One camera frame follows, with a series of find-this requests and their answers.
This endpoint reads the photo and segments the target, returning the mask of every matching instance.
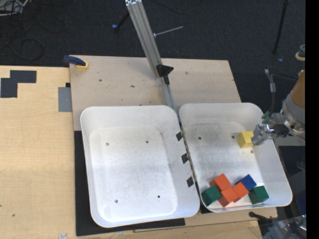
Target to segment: blue clamp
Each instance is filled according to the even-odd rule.
[[[83,61],[77,57],[65,55],[63,57],[63,63],[74,64],[76,68],[86,69],[88,67],[88,62]]]

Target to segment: green cube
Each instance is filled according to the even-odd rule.
[[[203,202],[206,206],[209,206],[212,202],[217,200],[218,198],[221,198],[222,195],[218,191],[215,185],[211,186],[210,188],[206,189],[203,193],[201,193],[201,197],[203,199]]]
[[[254,187],[248,193],[252,204],[259,204],[266,201],[269,196],[264,186]]]

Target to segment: table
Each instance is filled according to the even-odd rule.
[[[148,65],[146,58],[92,57],[90,60],[95,59],[107,59],[109,67],[116,67],[120,60]],[[170,82],[177,108],[185,102],[240,102],[228,61],[163,59],[163,63],[175,68]],[[66,233],[67,239],[78,238],[73,135],[76,124],[72,123],[71,112],[59,112],[58,102],[58,88],[70,82],[70,69],[0,66],[0,77],[9,78],[10,70],[37,71],[37,79],[36,83],[18,83],[17,98],[0,98],[1,236],[57,239],[59,234],[63,238],[62,233]],[[186,89],[191,90],[191,95],[185,95]],[[81,238],[106,239],[117,235],[125,239],[211,238],[211,235],[261,238],[258,223],[248,212],[198,212],[185,219],[184,227]],[[258,208],[258,214],[275,218],[277,210]]]

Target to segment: yellow cube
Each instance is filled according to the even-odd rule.
[[[238,143],[241,148],[252,147],[254,144],[251,141],[251,137],[254,136],[252,131],[242,132],[237,137]]]

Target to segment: white tray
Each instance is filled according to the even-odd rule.
[[[167,106],[90,107],[81,115],[91,215],[102,227],[190,217],[199,197],[177,114]]]
[[[269,195],[269,199],[257,205],[252,205],[248,195],[225,208],[214,201],[207,206],[210,211],[278,207],[291,202],[292,192],[273,141],[249,148],[239,146],[237,136],[253,131],[261,123],[263,113],[259,107],[250,103],[185,104],[179,115],[200,192],[222,173],[232,186],[250,174],[257,186],[265,186]]]

